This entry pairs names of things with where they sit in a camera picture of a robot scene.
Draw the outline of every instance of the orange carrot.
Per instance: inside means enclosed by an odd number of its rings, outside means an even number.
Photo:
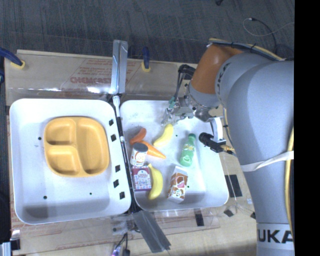
[[[157,157],[157,158],[163,158],[163,159],[167,158],[164,154],[162,154],[158,149],[156,149],[150,143],[148,143],[148,142],[146,142],[144,140],[141,140],[139,142],[148,147],[148,151],[146,152],[148,155],[154,156],[154,157]]]
[[[146,136],[147,130],[146,128],[141,128],[140,131],[134,136],[132,139],[129,140],[130,145],[135,144],[136,142],[140,142]]]

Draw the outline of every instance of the white can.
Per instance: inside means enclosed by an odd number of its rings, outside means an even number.
[[[142,143],[135,143],[132,147],[130,164],[134,167],[142,167],[145,164],[148,147]]]

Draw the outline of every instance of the green bottle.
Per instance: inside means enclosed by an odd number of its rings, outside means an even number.
[[[188,140],[185,142],[182,148],[182,153],[180,157],[180,164],[185,167],[189,167],[192,165],[192,158],[195,152],[195,141],[196,135],[194,133],[190,133],[188,135]]]

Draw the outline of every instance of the white band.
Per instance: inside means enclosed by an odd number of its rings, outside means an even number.
[[[275,162],[292,160],[294,158],[295,158],[294,151],[287,151],[285,153],[272,157],[266,161],[249,163],[249,164],[241,165],[240,167],[243,172],[253,172],[261,167],[271,165]]]

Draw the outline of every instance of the yellow banana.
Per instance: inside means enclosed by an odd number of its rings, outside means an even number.
[[[148,198],[150,200],[156,199],[164,187],[164,178],[162,177],[161,171],[154,168],[151,163],[148,164],[152,175],[152,188],[149,192]]]
[[[171,123],[168,123],[164,127],[163,134],[154,141],[153,145],[155,147],[163,147],[163,146],[167,145],[169,143],[169,141],[171,140],[173,133],[174,133],[174,126]]]

